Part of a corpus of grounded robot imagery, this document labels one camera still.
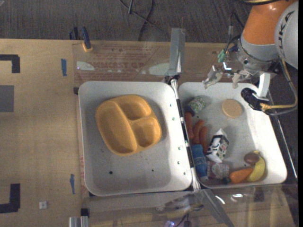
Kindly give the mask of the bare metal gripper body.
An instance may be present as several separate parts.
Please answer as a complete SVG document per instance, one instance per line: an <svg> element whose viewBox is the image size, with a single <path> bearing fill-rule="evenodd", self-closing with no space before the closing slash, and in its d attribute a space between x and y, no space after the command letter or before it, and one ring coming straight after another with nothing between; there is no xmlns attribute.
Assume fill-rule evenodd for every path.
<svg viewBox="0 0 303 227"><path fill-rule="evenodd" d="M271 67L276 62L277 56L273 59L259 60L240 52L226 52L221 55L222 69L228 73L246 71L252 76L258 76L263 72L271 72Z"/></svg>

